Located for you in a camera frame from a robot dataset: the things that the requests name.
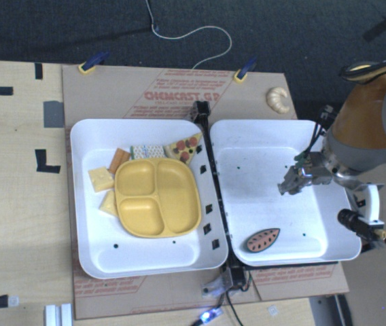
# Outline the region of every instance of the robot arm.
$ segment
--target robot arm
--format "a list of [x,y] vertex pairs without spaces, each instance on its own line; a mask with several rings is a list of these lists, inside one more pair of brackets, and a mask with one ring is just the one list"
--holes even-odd
[[[321,112],[309,146],[294,158],[278,189],[282,195],[294,195],[310,185],[333,181],[343,186],[352,209],[343,209],[338,220],[370,242],[384,236],[378,186],[357,177],[386,163],[386,66],[351,67],[344,74],[359,84],[337,116],[331,107]],[[320,136],[321,151],[311,151]]]

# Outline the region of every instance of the metal bracket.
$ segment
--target metal bracket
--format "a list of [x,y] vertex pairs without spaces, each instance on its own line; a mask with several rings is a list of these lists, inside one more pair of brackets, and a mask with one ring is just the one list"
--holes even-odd
[[355,189],[346,189],[347,197],[354,211],[362,214],[360,220],[368,225],[384,225],[379,219],[379,190],[382,184],[365,183]]
[[215,280],[202,285],[202,297],[217,298],[233,286],[230,269],[226,269]]
[[44,326],[72,326],[71,304],[45,306],[43,311]]

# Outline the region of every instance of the cardboard sheet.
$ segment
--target cardboard sheet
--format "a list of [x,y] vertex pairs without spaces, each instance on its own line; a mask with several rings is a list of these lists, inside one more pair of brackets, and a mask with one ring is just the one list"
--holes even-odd
[[[74,123],[86,118],[182,119],[197,100],[210,102],[210,124],[222,119],[296,119],[290,98],[285,104],[291,109],[283,115],[266,104],[271,88],[288,89],[283,74],[249,73],[241,84],[232,80],[233,75],[231,71],[101,66],[82,75],[77,65],[63,66],[76,319],[215,305],[216,300],[203,297],[201,287],[214,280],[219,269],[109,280],[83,272],[77,259],[69,133]],[[252,288],[234,295],[234,303],[348,291],[341,264],[254,270],[252,276]]]

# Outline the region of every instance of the wooden table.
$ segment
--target wooden table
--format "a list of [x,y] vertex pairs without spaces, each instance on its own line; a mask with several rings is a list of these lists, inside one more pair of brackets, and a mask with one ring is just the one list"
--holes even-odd
[[[61,66],[0,62],[0,295],[19,297],[19,306],[0,309],[0,325],[43,325],[48,304],[73,303],[71,237],[65,130],[44,128],[43,103],[63,101]],[[37,173],[36,149],[60,172]],[[279,313],[270,313],[274,306]],[[203,310],[181,310],[105,319],[74,325],[190,325]],[[314,325],[309,299],[236,305],[245,325]],[[224,306],[216,325],[236,325]]]

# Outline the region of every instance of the yellow divided plate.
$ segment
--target yellow divided plate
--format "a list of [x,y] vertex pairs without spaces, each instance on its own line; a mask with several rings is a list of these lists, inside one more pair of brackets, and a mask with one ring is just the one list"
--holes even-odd
[[172,158],[144,158],[116,171],[116,205],[125,230],[135,236],[181,236],[200,223],[200,199],[192,171]]

